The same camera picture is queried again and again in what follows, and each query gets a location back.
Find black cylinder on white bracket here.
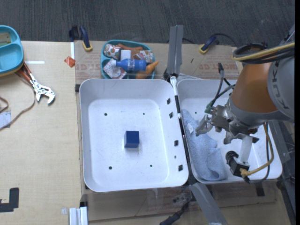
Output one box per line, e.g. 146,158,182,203
225,136,254,178

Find white printed carton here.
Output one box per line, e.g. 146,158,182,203
120,49,154,63

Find blue plastic bottle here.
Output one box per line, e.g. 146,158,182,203
110,58,148,72

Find light blue towel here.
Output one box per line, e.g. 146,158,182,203
180,108,229,182

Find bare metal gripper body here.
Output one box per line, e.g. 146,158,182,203
209,104,260,143

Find orange toy sausage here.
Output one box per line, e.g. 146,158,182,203
116,43,144,52

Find blue cube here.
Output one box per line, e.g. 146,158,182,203
124,130,141,149

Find teal divided plate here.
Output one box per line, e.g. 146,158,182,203
100,39,156,80

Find orange toy carrot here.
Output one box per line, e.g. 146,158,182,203
135,60,160,80

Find orange handled pliers wrench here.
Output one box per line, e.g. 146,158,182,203
15,63,56,105

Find strawberry print can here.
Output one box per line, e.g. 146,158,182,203
103,43,121,60

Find white and red packet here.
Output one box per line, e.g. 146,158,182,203
103,59,128,79

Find white plastic tray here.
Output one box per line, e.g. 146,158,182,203
176,78,283,185
79,78,189,193

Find small red square packet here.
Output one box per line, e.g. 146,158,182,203
64,56,76,68

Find blue divided plate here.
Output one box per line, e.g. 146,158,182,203
0,24,25,77

